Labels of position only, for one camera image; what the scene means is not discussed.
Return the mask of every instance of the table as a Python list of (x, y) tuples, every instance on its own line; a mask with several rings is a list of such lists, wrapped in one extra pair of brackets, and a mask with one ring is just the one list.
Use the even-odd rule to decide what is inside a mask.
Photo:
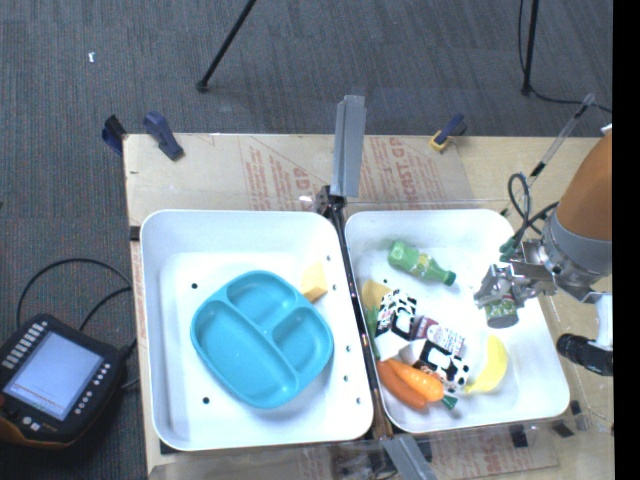
[[(357, 466), (361, 456), (366, 456), (377, 443), (355, 443), (347, 450), (338, 446), (338, 454), (331, 446), (233, 450), (224, 454), (161, 453), (150, 413), (140, 243), (136, 240), (139, 226), (146, 216), (162, 208), (304, 210), (318, 189), (331, 182), (333, 147), (332, 135), (175, 136), (186, 153), (176, 162), (164, 156), (149, 135), (127, 135), (123, 140), (150, 478), (208, 478), (215, 469), (216, 478), (243, 479), (253, 478), (259, 468), (260, 477), (265, 480), (287, 475), (320, 480), (333, 478), (331, 468), (336, 456), (351, 461), (344, 464)], [(351, 208), (357, 211), (372, 204), (398, 210), (479, 205), (500, 211), (508, 201), (509, 176), (530, 172), (554, 138), (454, 137), (441, 153), (431, 150), (428, 140), (429, 137), (416, 136), (366, 136), (360, 198), (349, 202)], [(565, 141), (532, 188), (535, 208), (560, 198), (597, 140)], [(511, 215), (509, 220), (514, 227), (519, 224), (517, 215)], [(612, 276), (595, 288), (612, 291)], [(541, 305), (554, 338), (563, 332), (595, 337), (595, 308), (579, 304), (563, 293), (541, 298)], [(489, 436), (494, 444), (500, 441), (495, 448), (488, 448), (486, 441), (483, 447), (479, 441), (486, 435), (478, 436), (474, 431), (435, 436), (431, 465), (438, 477), (476, 478), (491, 474), (509, 479), (614, 478), (613, 380), (587, 372), (564, 358), (562, 361), (571, 397), (582, 409), (578, 415), (568, 412), (561, 422), (566, 423), (570, 436), (561, 437), (545, 422), (528, 422), (527, 457), (517, 449), (503, 447), (500, 439), (504, 436), (497, 434)], [(440, 450), (447, 446), (451, 454), (442, 454)]]

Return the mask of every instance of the white tray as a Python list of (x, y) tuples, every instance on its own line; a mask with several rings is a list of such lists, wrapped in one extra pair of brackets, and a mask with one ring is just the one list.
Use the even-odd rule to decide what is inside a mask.
[[(484, 364), (489, 334), (498, 336), (509, 353), (499, 388), (460, 395), (452, 411), (442, 403), (415, 411), (383, 387), (384, 406), (396, 426), (413, 433), (434, 432), (551, 418), (567, 408), (569, 386), (539, 301), (530, 299), (518, 310), (515, 326), (492, 329), (473, 300), (489, 265), (499, 261), (500, 245), (513, 235), (504, 217), (485, 209), (367, 211), (350, 217), (345, 228), (358, 290), (371, 279), (418, 299), (419, 313), (466, 338), (462, 356), (471, 373)], [(387, 253), (394, 240), (424, 250), (441, 267), (453, 270), (454, 285), (425, 283), (391, 267)]]
[[(327, 219), (311, 212), (164, 210), (143, 223), (141, 245), (151, 406), (162, 441), (196, 451), (350, 440), (369, 429), (373, 406), (360, 336), (338, 235)], [(189, 335), (193, 315), (240, 274), (268, 270), (300, 286), (316, 261), (329, 292), (314, 305), (333, 333), (333, 355), (293, 400), (251, 407), (198, 357)]]

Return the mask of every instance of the screen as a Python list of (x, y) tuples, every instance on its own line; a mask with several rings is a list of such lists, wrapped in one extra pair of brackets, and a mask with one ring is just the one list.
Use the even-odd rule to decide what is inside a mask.
[(4, 392), (63, 421), (101, 362), (100, 355), (49, 332)]

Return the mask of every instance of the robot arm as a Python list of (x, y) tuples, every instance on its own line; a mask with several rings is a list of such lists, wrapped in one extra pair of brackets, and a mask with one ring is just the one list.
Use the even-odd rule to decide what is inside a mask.
[(613, 375), (612, 296), (591, 286), (612, 272), (612, 131), (584, 159), (539, 240), (522, 241), (500, 265), (491, 265), (474, 294), (482, 308), (505, 297), (517, 308), (558, 289), (583, 303), (595, 304), (596, 340), (563, 335), (558, 351), (601, 375)]

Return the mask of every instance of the gray carpet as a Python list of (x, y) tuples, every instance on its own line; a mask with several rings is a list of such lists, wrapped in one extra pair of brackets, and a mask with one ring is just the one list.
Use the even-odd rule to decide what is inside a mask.
[[(101, 138), (112, 114), (129, 133), (157, 110), (175, 132), (331, 134), (336, 105), (358, 94), (368, 134), (432, 135), (460, 112), (467, 135), (535, 137), (557, 135), (593, 93), (573, 135), (612, 120), (613, 0), (539, 0), (528, 95), (533, 0), (521, 21), (521, 0), (258, 0), (198, 92), (246, 1), (0, 0), (0, 340), (51, 262), (131, 273), (122, 160)], [(77, 326), (123, 284), (63, 264), (32, 285), (22, 319)], [(128, 344), (130, 292), (86, 332)], [(135, 378), (135, 354), (128, 368)], [(0, 478), (144, 478), (140, 411), (134, 387), (64, 453), (0, 445)]]

